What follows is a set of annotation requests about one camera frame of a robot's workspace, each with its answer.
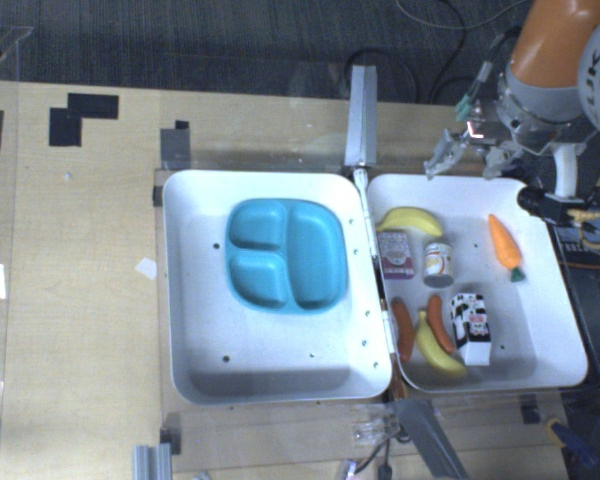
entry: can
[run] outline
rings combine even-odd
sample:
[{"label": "can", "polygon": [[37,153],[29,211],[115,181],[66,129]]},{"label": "can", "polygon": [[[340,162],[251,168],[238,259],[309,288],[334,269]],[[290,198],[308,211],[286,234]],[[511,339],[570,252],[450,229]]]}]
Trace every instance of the can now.
[{"label": "can", "polygon": [[453,284],[453,247],[434,242],[424,249],[424,284],[431,288],[446,288]]}]

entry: blue tray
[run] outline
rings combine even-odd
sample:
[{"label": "blue tray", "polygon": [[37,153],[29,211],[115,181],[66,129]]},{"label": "blue tray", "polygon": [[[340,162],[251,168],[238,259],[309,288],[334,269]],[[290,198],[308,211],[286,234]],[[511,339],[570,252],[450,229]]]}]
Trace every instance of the blue tray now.
[{"label": "blue tray", "polygon": [[231,291],[254,309],[327,310],[347,287],[340,222],[316,203],[298,199],[241,202],[229,216],[225,250]]}]

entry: wooden tabletop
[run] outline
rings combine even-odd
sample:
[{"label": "wooden tabletop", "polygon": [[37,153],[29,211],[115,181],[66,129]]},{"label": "wooden tabletop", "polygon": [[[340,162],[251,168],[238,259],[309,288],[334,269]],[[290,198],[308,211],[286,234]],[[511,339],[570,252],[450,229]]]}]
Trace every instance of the wooden tabletop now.
[{"label": "wooden tabletop", "polygon": [[[70,92],[118,95],[118,119],[83,119],[82,147],[50,147],[49,109],[66,108]],[[0,479],[130,478],[134,446],[156,445],[162,424],[157,282],[136,269],[156,260],[159,130],[188,121],[194,159],[310,164],[342,151],[347,102],[40,84],[14,92],[0,82],[1,101],[9,105],[4,140],[15,140],[13,123],[18,137],[17,150],[0,155],[15,169],[14,215],[4,216],[13,219],[13,242]],[[445,126],[457,127],[452,109],[380,104],[380,161],[421,170]],[[481,161],[466,157],[457,172],[479,173]],[[515,406],[496,403],[482,417],[470,406],[438,410],[472,478],[567,478],[542,425],[524,425]],[[540,410],[564,417],[550,394]],[[475,424],[463,428],[464,414]],[[248,428],[237,432],[248,436]],[[415,450],[392,453],[394,478],[429,478]],[[337,465],[209,472],[213,480],[331,480]],[[373,469],[361,478],[374,478]]]}]

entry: sausage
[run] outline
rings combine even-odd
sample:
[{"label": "sausage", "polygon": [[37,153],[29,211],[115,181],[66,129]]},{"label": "sausage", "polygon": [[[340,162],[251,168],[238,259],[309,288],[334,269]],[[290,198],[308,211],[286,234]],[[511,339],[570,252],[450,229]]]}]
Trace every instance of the sausage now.
[{"label": "sausage", "polygon": [[451,354],[455,350],[451,338],[444,330],[444,324],[442,323],[442,299],[439,295],[432,295],[429,297],[429,303],[427,304],[427,322],[429,327],[433,331],[433,335],[438,342],[438,345],[447,353]]},{"label": "sausage", "polygon": [[398,355],[400,361],[406,363],[411,359],[413,344],[416,340],[416,331],[411,321],[409,310],[400,298],[391,301],[391,311],[398,324]]}]

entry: yellow banana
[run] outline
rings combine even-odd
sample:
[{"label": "yellow banana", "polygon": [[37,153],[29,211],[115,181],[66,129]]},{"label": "yellow banana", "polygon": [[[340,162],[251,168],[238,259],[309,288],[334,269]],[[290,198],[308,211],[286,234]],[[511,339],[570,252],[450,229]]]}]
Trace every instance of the yellow banana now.
[{"label": "yellow banana", "polygon": [[389,210],[382,221],[376,225],[376,231],[407,227],[421,229],[433,236],[442,236],[442,226],[431,213],[409,206]]},{"label": "yellow banana", "polygon": [[438,345],[433,331],[427,323],[426,311],[418,311],[416,344],[427,362],[440,373],[450,377],[462,377],[467,374],[467,367],[448,355]]}]

